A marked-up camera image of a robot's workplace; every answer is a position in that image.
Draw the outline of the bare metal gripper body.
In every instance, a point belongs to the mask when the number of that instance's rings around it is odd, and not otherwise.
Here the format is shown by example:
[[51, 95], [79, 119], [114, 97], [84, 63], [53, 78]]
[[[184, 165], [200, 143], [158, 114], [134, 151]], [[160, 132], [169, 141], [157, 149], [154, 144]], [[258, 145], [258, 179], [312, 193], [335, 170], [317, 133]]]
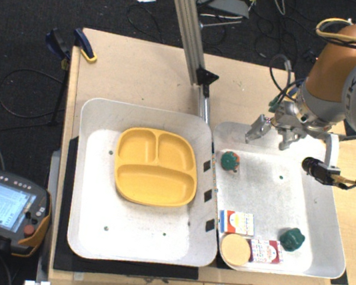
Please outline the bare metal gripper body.
[[315, 137], [315, 139], [323, 139], [333, 126], [333, 123], [321, 119], [306, 105], [299, 105], [294, 101], [287, 100], [283, 100], [279, 104], [271, 124], [276, 128], [288, 129], [298, 134], [304, 133]]

